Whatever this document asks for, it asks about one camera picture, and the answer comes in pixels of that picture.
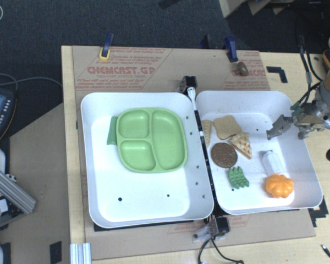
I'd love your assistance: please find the green divided plate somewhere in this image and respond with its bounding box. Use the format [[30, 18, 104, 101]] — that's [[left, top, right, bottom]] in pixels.
[[106, 107, 188, 174]]

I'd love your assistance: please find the black block with thin wires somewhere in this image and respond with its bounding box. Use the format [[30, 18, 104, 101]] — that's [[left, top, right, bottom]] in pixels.
[[191, 215, 231, 243], [177, 75, 198, 94]]

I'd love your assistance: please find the clear plastic bottle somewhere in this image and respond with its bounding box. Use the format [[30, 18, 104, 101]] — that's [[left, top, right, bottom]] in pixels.
[[261, 149, 285, 177]]

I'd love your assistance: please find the brown cardboard board red print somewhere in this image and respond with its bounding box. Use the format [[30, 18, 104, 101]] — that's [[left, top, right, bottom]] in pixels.
[[71, 45, 317, 261]]

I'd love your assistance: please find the green toy lettuce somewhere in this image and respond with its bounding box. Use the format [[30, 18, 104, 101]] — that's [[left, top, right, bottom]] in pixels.
[[227, 166, 250, 190]]

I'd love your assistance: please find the black pen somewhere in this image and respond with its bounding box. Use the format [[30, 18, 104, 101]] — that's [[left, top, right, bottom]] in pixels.
[[321, 244, 330, 264]]

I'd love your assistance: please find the yellow pizza slice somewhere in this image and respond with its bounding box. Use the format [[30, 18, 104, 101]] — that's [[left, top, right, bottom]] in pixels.
[[228, 131, 253, 160]]

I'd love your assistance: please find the brown round biscuit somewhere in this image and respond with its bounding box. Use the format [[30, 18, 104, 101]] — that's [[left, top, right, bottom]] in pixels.
[[210, 142, 239, 169]]

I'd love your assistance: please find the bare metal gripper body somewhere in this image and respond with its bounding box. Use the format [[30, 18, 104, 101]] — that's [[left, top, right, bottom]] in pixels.
[[291, 101, 330, 133]]

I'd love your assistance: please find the tan bread slice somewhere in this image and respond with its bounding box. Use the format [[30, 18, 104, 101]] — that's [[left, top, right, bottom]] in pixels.
[[212, 114, 244, 141]]

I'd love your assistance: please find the tan waffle cone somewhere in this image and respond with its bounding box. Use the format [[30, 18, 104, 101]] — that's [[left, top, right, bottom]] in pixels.
[[201, 119, 213, 148]]

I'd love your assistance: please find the white plastic tray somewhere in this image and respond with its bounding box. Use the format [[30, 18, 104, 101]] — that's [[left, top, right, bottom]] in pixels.
[[80, 92, 216, 229], [195, 90, 324, 216]]

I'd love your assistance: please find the orange toy pumpkin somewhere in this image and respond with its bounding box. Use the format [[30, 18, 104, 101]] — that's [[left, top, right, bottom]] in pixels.
[[265, 173, 295, 199]]

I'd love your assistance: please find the thin black and white rod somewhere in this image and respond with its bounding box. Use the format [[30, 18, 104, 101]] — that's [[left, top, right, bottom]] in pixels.
[[186, 86, 218, 217]]

